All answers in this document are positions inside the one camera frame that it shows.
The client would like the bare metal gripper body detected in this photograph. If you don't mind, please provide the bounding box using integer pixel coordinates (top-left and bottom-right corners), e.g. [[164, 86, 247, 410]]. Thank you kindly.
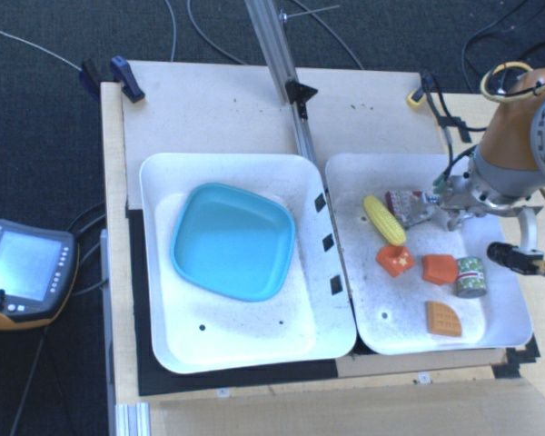
[[437, 173, 545, 220]]

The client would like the red and white carton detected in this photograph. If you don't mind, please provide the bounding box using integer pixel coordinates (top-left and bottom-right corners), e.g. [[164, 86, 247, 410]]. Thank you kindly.
[[383, 189, 437, 229]]

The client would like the yellow corn cob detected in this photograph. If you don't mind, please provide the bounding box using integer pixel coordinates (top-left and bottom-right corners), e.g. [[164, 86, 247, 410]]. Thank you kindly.
[[362, 193, 408, 248]]

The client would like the orange block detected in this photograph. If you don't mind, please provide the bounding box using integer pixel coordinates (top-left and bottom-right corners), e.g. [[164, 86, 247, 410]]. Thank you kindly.
[[421, 253, 460, 287]]

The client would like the green and white can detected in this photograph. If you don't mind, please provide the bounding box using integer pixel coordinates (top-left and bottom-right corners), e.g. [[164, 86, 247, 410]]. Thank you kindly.
[[455, 256, 489, 300]]

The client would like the orange cube with star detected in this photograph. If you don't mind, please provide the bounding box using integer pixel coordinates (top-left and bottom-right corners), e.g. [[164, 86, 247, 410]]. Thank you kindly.
[[375, 244, 416, 279]]

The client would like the white plastic tray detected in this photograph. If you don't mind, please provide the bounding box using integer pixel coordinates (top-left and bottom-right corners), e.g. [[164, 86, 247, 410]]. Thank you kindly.
[[138, 152, 359, 375], [324, 152, 535, 356]]

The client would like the orange waffle biscuit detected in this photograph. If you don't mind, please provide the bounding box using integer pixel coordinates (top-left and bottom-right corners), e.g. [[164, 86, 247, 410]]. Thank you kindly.
[[425, 300, 463, 339]]

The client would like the blue plate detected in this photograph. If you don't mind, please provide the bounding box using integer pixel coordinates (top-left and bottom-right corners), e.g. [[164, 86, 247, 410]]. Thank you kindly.
[[170, 182, 297, 303]]

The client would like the pale wood board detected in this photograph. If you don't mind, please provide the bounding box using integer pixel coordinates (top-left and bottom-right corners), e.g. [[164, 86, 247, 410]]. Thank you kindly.
[[120, 59, 506, 379]]

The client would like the black cylinder on white bracket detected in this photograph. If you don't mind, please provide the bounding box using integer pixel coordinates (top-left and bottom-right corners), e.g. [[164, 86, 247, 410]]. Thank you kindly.
[[486, 206, 545, 277]]

